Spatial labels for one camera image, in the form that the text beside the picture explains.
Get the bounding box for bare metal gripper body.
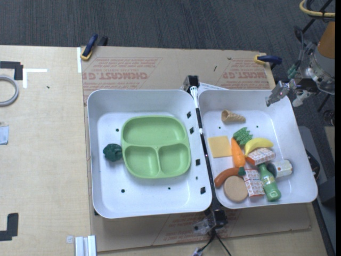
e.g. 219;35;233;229
289;68;336;95

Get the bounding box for tan ice cream cone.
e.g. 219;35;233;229
221;109;247;124

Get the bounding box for yellow banana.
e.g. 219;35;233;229
243;137;274;158

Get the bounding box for green pea pods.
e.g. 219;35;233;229
232;126;254;147

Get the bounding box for orange and white carton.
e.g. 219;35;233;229
242;168;262;182
245;147;277;167
244;179;266;198

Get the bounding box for white paper sheet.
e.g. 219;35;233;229
198;82;230;91

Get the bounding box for orange carrot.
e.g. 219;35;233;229
230;137;247;177

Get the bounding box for yellow cheese slice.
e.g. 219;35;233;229
207;135;233;159

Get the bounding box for white plastic tray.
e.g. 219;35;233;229
86;89;213;220
197;89;319;210

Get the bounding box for thin black and white rod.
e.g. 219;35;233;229
190;86;215;211

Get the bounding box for green bottle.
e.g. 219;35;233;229
257;163;282;203

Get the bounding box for orange sausage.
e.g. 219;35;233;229
214;166;242;189

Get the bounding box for tan round biscuit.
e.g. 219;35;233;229
223;175;249;204

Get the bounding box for brown cardboard board red print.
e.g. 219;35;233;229
80;45;312;253

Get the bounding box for green divided plate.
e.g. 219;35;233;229
120;115;192;179

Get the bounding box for green broccoli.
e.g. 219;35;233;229
102;143;124;162

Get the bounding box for white tape roll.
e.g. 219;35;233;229
0;74;20;107

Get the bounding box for black block with thin wires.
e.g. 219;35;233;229
192;209;229;235
183;75;200;92

